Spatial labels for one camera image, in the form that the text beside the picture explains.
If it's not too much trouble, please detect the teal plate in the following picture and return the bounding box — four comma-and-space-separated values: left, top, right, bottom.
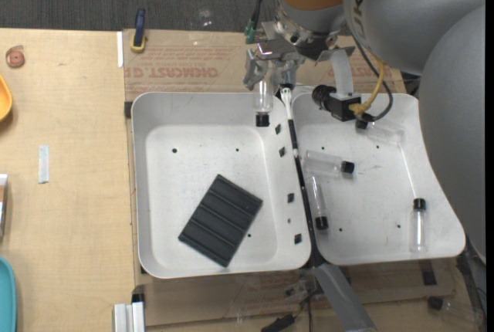
0, 256, 18, 332

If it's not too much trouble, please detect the black cylinder on white bracket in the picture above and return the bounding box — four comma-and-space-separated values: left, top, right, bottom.
311, 46, 364, 123

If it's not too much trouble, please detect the thin black and white rod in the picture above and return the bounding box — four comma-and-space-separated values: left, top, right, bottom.
279, 86, 322, 266

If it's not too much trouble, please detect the clear vial with black cap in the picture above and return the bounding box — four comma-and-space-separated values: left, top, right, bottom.
306, 175, 330, 232
252, 79, 275, 128
354, 117, 406, 147
427, 295, 484, 328
304, 149, 356, 179
408, 197, 429, 254

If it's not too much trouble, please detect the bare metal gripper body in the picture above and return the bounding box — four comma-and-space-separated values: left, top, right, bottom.
255, 19, 342, 66

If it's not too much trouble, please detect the orange plate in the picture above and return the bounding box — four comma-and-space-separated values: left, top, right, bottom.
0, 73, 14, 123

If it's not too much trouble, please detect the brown cardboard board red print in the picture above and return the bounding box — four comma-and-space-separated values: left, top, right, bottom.
122, 28, 465, 328

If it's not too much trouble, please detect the black ribbed rectangular mat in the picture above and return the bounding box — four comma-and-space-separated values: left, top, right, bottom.
178, 173, 265, 269

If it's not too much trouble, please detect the small white and brown box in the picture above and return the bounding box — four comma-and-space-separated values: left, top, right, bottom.
0, 173, 10, 239

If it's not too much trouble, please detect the white plastic tray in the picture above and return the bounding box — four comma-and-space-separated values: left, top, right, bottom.
290, 92, 467, 267
130, 91, 313, 280

